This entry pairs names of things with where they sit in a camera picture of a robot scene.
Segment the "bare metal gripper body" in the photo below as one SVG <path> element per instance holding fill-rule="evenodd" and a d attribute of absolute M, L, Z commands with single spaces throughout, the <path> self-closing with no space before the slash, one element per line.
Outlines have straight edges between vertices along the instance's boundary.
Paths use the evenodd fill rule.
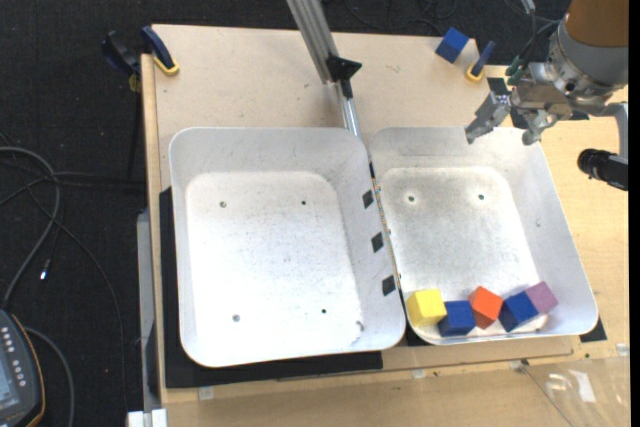
<path fill-rule="evenodd" d="M 521 110 L 545 111 L 559 119 L 574 114 L 600 115 L 614 86 L 598 81 L 572 64 L 531 62 L 509 76 L 511 102 Z"/>

